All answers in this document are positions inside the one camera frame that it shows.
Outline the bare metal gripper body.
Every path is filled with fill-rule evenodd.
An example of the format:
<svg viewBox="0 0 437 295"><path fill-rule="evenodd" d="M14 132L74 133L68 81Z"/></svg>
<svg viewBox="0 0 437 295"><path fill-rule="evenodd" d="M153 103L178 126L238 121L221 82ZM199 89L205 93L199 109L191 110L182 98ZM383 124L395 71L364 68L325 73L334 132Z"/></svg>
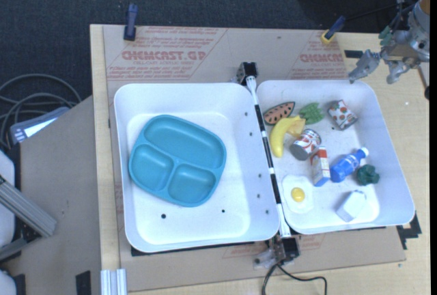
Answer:
<svg viewBox="0 0 437 295"><path fill-rule="evenodd" d="M410 58L417 63L429 62L429 34L426 31L396 31L380 42L385 59Z"/></svg>

